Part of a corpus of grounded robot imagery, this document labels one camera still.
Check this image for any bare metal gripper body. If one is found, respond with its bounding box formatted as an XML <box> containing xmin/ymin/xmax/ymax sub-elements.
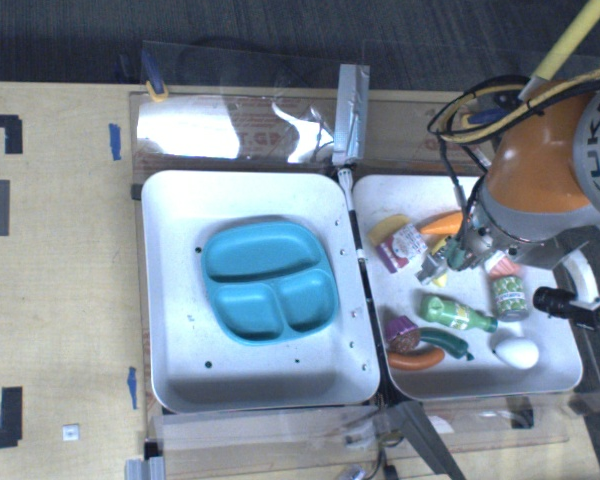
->
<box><xmin>444</xmin><ymin>210</ymin><xmax>527</xmax><ymax>271</ymax></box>

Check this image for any yellow banana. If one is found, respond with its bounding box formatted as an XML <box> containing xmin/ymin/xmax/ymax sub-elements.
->
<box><xmin>430</xmin><ymin>236</ymin><xmax>452</xmax><ymax>289</ymax></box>

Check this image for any pink cupcake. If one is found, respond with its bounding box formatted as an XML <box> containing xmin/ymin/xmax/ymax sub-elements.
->
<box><xmin>483</xmin><ymin>249</ymin><xmax>522</xmax><ymax>281</ymax></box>

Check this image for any white and red packet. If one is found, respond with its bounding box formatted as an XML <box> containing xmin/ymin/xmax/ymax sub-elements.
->
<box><xmin>376</xmin><ymin>223</ymin><xmax>429</xmax><ymax>275</ymax></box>

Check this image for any orange carrot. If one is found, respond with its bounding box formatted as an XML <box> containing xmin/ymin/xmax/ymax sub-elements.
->
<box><xmin>419</xmin><ymin>210</ymin><xmax>465</xmax><ymax>237</ymax></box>

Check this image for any green bottle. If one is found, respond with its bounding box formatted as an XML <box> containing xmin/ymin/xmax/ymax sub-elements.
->
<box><xmin>419</xmin><ymin>293</ymin><xmax>499</xmax><ymax>334</ymax></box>

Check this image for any green can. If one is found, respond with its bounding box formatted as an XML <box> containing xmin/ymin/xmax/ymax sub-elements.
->
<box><xmin>490</xmin><ymin>274</ymin><xmax>531</xmax><ymax>323</ymax></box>

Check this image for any yellow cheese wedge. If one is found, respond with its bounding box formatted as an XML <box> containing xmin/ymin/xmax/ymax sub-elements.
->
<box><xmin>366</xmin><ymin>213</ymin><xmax>412</xmax><ymax>247</ymax></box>

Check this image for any purple cupcake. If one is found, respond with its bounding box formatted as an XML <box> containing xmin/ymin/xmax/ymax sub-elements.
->
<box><xmin>383</xmin><ymin>315</ymin><xmax>423</xmax><ymax>355</ymax></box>

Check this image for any green cucumber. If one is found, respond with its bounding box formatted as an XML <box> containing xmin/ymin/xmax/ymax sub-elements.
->
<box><xmin>418</xmin><ymin>327</ymin><xmax>476</xmax><ymax>362</ymax></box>

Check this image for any orange sausage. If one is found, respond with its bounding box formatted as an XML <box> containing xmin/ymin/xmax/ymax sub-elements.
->
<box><xmin>386</xmin><ymin>345</ymin><xmax>447</xmax><ymax>372</ymax></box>

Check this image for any white egg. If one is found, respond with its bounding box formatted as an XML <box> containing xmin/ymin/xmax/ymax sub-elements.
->
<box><xmin>491</xmin><ymin>336</ymin><xmax>541</xmax><ymax>371</ymax></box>

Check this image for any white plastic tray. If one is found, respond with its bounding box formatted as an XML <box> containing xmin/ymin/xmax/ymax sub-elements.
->
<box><xmin>140</xmin><ymin>169</ymin><xmax>382</xmax><ymax>415</ymax></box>
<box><xmin>352</xmin><ymin>173</ymin><xmax>585</xmax><ymax>402</ymax></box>

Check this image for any blue divided plate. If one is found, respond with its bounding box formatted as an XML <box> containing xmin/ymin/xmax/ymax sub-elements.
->
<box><xmin>200</xmin><ymin>219</ymin><xmax>341</xmax><ymax>346</ymax></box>

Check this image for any black cylinder on white bracket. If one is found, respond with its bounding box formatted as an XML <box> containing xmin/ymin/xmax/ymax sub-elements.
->
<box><xmin>532</xmin><ymin>249</ymin><xmax>600</xmax><ymax>331</ymax></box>

